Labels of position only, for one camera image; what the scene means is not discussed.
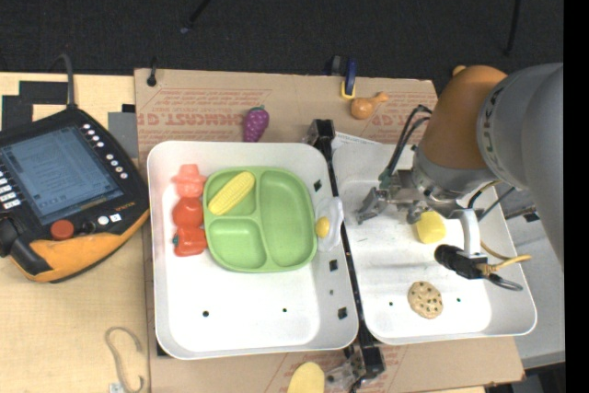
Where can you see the yellow oval toy food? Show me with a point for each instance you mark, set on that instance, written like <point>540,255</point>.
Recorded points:
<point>306,378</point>

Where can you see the black cylinder on white bracket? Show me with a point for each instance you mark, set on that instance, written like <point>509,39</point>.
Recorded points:
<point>456,260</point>

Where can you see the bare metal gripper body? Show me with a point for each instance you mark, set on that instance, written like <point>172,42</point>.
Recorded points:
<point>407,189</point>

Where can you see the white fried egg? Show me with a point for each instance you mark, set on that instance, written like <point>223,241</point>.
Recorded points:
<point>332,216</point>

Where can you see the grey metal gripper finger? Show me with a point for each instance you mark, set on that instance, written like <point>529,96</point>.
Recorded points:
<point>371,204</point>
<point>416,212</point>

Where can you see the purple grapes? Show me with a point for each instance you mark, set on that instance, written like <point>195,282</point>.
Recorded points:
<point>256,124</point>

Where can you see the red bell pepper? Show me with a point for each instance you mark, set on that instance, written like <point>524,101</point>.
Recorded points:
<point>189,241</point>

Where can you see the tan chocolate chip biscuit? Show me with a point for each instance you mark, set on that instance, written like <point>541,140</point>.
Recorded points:
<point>425,300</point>

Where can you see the green divided plate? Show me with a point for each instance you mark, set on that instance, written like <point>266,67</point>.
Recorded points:
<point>280,221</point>

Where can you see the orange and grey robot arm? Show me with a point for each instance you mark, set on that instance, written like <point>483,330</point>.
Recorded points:
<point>515,129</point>

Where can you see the yellow cheese block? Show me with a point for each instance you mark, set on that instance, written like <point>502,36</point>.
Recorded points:
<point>431,227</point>

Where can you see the white plastic tray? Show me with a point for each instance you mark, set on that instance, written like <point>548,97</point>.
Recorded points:
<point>391,257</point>
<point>248,308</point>

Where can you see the yellow corn cob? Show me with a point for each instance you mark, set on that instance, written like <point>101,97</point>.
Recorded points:
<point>231,193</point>

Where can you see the orange chicken drumstick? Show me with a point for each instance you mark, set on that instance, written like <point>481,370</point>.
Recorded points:
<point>363,107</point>

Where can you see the brown cardboard board red print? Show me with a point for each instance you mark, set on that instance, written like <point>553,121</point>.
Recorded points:
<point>216,106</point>

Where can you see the orange tomato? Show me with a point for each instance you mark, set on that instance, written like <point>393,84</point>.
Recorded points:
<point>188,212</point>

